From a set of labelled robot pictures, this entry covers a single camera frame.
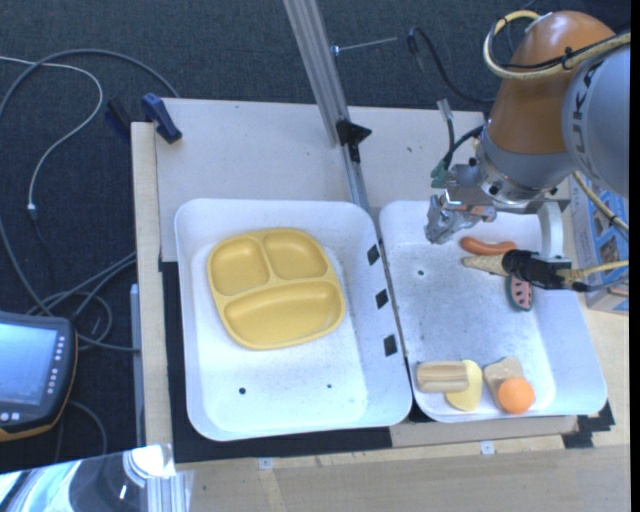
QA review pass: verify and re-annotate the orange toy ball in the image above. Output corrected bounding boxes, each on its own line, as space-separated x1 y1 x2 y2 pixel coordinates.
496 376 537 415

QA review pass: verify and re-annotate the tan toy bread slice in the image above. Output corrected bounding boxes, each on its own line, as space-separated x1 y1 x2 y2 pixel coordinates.
482 355 526 407

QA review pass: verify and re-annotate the toy watermelon slice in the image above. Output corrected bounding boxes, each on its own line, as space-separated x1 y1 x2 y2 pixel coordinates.
504 274 536 313

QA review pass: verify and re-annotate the orange toy sausage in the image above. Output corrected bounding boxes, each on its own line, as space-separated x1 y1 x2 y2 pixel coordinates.
459 235 518 257

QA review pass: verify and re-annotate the white plastic tray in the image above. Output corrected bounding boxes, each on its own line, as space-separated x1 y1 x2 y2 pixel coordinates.
173 197 414 443
377 199 609 425

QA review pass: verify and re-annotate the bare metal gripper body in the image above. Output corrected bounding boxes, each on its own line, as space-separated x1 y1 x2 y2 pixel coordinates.
442 163 557 222

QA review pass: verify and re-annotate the black cylinder on white bracket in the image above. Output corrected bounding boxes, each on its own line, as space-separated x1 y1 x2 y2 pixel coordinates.
500 201 574 292

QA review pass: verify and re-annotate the beige toy ice cream cone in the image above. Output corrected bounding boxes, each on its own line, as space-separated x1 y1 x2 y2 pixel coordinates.
460 254 509 277

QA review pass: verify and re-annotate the yellow divided plate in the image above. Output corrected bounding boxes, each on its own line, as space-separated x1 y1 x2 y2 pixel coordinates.
205 226 348 352

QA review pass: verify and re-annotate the tan toy hot dog bun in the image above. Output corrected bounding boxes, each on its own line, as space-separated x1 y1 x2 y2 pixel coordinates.
415 360 471 394

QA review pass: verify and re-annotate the yellow toy cheese slice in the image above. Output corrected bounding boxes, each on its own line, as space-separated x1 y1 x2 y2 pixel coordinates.
444 358 484 413

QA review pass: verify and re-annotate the blue printed carton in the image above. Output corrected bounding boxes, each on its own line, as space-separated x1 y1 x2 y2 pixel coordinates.
568 173 631 315

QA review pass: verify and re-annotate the pale wood board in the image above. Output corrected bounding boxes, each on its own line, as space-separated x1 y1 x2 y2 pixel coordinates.
153 97 581 449

